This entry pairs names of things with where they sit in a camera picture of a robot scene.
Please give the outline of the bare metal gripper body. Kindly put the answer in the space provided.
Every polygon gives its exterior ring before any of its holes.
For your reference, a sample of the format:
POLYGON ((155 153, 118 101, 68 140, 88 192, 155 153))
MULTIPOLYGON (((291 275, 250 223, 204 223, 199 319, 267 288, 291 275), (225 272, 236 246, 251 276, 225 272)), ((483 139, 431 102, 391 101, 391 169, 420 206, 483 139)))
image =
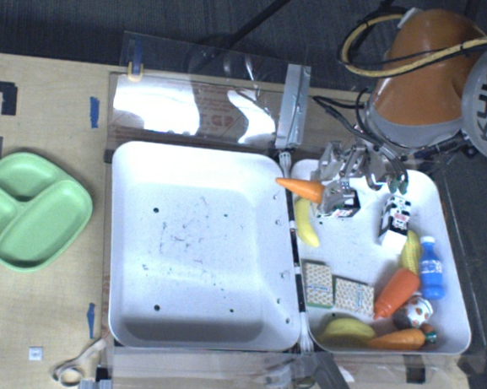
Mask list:
POLYGON ((316 181, 349 183, 364 177, 370 189, 398 189, 399 157, 387 147, 354 142, 344 147, 339 141, 327 144, 318 160, 316 181))

